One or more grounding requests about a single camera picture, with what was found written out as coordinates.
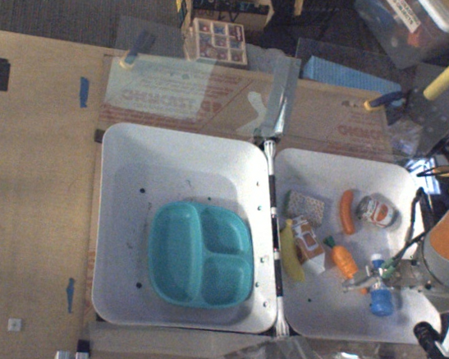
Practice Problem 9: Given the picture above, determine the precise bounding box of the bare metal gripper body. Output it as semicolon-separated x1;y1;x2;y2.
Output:
377;254;432;294

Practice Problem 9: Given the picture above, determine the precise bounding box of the orange carrot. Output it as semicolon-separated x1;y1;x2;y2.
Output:
317;234;364;282

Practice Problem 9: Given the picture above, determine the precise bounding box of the blue plastic bottle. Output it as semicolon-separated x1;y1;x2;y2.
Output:
362;252;403;320

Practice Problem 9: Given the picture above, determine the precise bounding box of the white plastic tray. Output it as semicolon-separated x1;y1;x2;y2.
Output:
249;145;449;357
76;119;302;347

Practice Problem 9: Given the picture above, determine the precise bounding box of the small red and white can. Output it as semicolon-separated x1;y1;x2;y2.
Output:
352;191;401;232

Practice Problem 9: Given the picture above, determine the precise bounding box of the orange and white carton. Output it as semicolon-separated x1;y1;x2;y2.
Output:
283;214;333;278

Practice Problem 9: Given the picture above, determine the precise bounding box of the orange sausage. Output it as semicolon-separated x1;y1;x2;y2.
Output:
335;188;362;237

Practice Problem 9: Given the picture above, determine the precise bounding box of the yellow banana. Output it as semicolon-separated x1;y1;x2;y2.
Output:
273;218;314;283

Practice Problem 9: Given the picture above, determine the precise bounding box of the brown cardboard board red print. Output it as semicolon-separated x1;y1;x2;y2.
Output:
60;48;449;359

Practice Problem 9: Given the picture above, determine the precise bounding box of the blue divided plate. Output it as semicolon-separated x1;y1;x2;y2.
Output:
140;196;266;316

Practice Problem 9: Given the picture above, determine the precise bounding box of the square grid game box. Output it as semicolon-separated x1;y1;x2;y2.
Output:
180;15;254;70

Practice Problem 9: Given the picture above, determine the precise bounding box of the black cylinder on white bracket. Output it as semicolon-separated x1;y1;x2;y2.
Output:
409;307;449;359

